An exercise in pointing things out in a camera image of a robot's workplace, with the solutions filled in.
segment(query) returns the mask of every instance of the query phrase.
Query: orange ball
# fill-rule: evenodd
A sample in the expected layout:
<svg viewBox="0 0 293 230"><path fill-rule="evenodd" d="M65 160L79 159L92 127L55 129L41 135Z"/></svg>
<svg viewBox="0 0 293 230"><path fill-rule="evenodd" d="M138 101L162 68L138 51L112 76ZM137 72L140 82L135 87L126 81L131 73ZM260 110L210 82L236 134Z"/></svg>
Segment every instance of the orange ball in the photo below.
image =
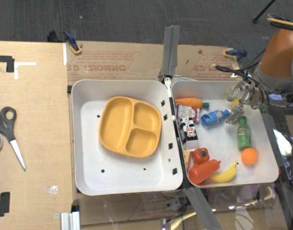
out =
<svg viewBox="0 0 293 230"><path fill-rule="evenodd" d="M245 164L254 164L258 159L258 153L254 148L245 148L241 153L241 159Z"/></svg>

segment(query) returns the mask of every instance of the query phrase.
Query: blue plastic bottle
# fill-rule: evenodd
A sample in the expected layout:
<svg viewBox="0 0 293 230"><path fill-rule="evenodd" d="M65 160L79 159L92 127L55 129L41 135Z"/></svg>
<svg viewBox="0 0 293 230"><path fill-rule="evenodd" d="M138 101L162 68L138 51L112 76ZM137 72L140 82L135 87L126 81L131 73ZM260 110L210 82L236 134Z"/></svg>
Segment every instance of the blue plastic bottle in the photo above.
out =
<svg viewBox="0 0 293 230"><path fill-rule="evenodd" d="M229 113L230 113L230 110L225 110L225 111L216 110L208 114L202 115L202 117L200 117L200 120L204 126L209 126L209 125L216 124L220 122L221 120L225 119L226 117L229 116Z"/></svg>

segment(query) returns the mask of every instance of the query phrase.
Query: black scissors handle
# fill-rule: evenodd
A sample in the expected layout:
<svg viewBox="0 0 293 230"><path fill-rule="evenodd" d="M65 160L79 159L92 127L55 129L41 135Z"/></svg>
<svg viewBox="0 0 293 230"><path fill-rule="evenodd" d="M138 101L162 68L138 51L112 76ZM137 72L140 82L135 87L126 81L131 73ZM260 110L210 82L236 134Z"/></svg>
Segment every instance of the black scissors handle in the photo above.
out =
<svg viewBox="0 0 293 230"><path fill-rule="evenodd" d="M7 113L12 113L12 118L7 118ZM14 136L14 121L16 119L16 111L12 107L6 106L0 111L0 132L3 133L8 141L15 139Z"/></svg>

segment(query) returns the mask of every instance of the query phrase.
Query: scissors blade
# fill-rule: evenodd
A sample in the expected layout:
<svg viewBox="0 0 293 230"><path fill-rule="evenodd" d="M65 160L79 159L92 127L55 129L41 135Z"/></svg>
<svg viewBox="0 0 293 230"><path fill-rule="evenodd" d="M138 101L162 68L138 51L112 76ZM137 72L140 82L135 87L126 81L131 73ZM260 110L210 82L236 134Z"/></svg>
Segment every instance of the scissors blade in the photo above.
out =
<svg viewBox="0 0 293 230"><path fill-rule="evenodd" d="M22 157L21 151L18 147L17 141L14 139L14 140L10 141L10 143L12 145L12 148L15 152L15 155L16 155L19 163L21 164L23 170L26 171L26 166L25 166L25 163L23 162L23 157Z"/></svg>

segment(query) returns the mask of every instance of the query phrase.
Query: orange divided tray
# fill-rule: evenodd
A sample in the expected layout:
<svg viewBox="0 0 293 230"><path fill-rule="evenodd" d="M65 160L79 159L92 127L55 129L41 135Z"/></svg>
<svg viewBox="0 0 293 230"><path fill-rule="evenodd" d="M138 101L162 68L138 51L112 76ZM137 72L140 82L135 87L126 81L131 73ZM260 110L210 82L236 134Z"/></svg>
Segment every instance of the orange divided tray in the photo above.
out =
<svg viewBox="0 0 293 230"><path fill-rule="evenodd" d="M123 96L107 102L99 126L99 139L106 149L147 157L157 149L160 133L161 115L154 106Z"/></svg>

